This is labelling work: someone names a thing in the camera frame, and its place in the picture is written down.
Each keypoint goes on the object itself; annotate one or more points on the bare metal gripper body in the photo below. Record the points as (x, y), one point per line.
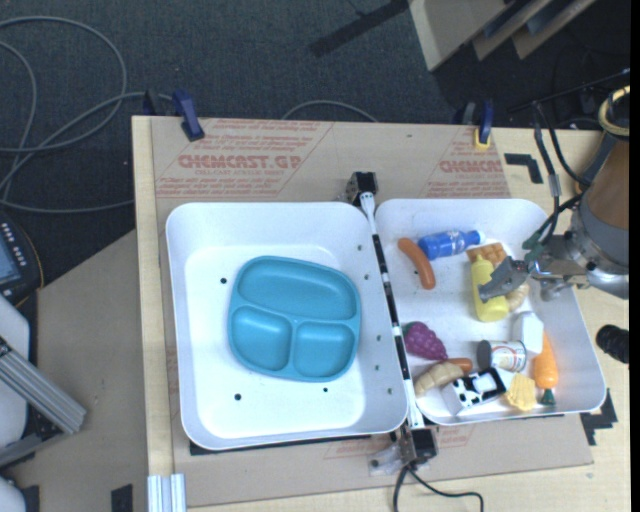
(570, 267)

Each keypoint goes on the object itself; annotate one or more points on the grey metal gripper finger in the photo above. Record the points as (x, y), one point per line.
(550, 290)
(502, 279)

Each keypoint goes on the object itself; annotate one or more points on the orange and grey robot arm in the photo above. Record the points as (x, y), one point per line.
(607, 180)

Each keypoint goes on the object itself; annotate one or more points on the small beige bread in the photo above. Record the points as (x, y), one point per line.
(517, 299)

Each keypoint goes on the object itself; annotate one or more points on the brown waffle biscuit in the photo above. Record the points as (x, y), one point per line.
(492, 252)

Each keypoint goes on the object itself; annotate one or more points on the yellow squeeze bottle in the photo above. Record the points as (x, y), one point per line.
(487, 307)

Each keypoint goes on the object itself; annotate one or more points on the white plastic tray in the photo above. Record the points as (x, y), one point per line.
(450, 310)
(280, 420)

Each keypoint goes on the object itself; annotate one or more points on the blue plastic bottle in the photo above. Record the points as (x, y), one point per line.
(445, 244)

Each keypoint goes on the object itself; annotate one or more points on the white can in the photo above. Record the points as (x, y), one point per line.
(507, 355)

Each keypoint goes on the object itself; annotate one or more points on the orange carrot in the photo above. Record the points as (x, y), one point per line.
(546, 370)

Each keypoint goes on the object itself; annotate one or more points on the long orange sausage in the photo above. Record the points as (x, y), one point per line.
(422, 265)

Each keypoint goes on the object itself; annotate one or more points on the short orange sausage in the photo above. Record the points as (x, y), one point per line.
(462, 364)

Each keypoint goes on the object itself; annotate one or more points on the purple grapes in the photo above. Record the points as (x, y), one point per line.
(424, 342)

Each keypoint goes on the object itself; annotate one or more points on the yellow corn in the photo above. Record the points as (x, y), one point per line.
(521, 392)

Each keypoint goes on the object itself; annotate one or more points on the black and white milk carton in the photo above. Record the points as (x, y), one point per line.
(472, 392)

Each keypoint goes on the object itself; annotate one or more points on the beige croissant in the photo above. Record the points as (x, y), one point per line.
(437, 377)

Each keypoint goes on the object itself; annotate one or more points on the thin black and white rod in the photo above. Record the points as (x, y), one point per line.
(384, 265)

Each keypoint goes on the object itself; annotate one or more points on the blue divided plate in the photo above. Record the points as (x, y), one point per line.
(292, 320)

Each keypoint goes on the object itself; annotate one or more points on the brown cardboard board red print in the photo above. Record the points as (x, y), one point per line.
(310, 160)

